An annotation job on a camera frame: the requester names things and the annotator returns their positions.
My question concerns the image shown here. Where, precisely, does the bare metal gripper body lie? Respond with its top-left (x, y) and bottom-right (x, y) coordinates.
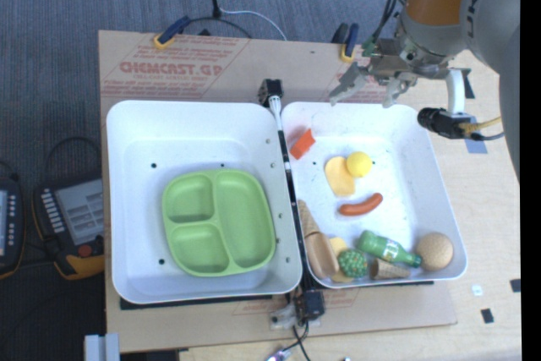
top-left (365, 37), bottom-right (450, 85)

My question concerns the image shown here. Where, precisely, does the orange wedge block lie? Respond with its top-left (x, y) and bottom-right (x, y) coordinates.
top-left (289, 128), bottom-right (317, 161)

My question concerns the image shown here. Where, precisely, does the yellow ball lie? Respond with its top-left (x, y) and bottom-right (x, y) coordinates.
top-left (345, 150), bottom-right (374, 178)

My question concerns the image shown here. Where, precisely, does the thin black and white rod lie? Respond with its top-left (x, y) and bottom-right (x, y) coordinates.
top-left (268, 95), bottom-right (314, 293)

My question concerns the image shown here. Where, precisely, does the white plastic tray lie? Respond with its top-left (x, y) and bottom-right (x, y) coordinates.
top-left (105, 99), bottom-right (303, 305)
top-left (280, 101), bottom-right (468, 290)

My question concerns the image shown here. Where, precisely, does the yellow cheese slice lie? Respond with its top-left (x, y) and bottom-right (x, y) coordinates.
top-left (324, 156), bottom-right (357, 198)

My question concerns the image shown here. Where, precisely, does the orange sausage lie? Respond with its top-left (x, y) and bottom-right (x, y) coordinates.
top-left (338, 192), bottom-right (384, 217)

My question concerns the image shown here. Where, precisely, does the tan ridged bread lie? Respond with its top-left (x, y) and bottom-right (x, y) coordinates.
top-left (297, 199), bottom-right (321, 235)

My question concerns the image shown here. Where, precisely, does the green bottle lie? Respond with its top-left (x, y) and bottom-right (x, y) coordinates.
top-left (357, 229), bottom-right (423, 269)

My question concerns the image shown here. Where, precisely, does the yellow flat toy piece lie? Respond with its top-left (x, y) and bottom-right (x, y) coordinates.
top-left (328, 236), bottom-right (355, 283)

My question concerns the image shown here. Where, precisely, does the round tan bun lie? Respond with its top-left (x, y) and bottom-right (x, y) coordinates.
top-left (415, 232), bottom-right (455, 272)

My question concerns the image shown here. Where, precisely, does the brown cardboard board red print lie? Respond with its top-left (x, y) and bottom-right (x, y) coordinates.
top-left (97, 30), bottom-right (458, 354)

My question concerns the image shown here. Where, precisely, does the tan hot dog bun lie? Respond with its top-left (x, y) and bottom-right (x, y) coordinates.
top-left (304, 231), bottom-right (341, 281)

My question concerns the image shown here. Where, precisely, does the green broccoli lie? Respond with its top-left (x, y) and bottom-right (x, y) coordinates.
top-left (336, 248), bottom-right (369, 279)

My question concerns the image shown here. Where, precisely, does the tan waffle cone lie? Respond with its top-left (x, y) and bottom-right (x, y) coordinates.
top-left (370, 258), bottom-right (412, 281)

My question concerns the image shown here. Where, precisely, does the green divided plate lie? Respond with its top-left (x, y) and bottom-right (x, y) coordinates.
top-left (161, 168), bottom-right (277, 278)

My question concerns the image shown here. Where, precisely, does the black cylinder on white bracket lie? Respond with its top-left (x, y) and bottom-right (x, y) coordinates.
top-left (417, 68), bottom-right (478, 140)

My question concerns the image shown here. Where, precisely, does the black block with thin wires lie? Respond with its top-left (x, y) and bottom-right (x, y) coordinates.
top-left (294, 289), bottom-right (326, 320)
top-left (257, 78), bottom-right (284, 107)

